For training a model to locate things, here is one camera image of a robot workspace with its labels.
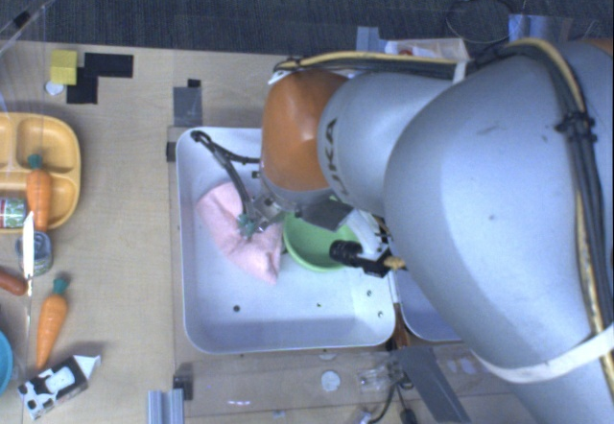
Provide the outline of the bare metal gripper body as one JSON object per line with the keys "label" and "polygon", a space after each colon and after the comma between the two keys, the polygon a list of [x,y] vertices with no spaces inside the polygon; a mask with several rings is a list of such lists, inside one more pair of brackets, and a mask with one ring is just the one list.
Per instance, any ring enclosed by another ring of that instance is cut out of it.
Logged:
{"label": "bare metal gripper body", "polygon": [[282,205],[272,196],[260,196],[253,202],[255,231],[264,232],[274,224],[294,217],[329,231],[339,229],[354,208],[334,197],[306,204]]}

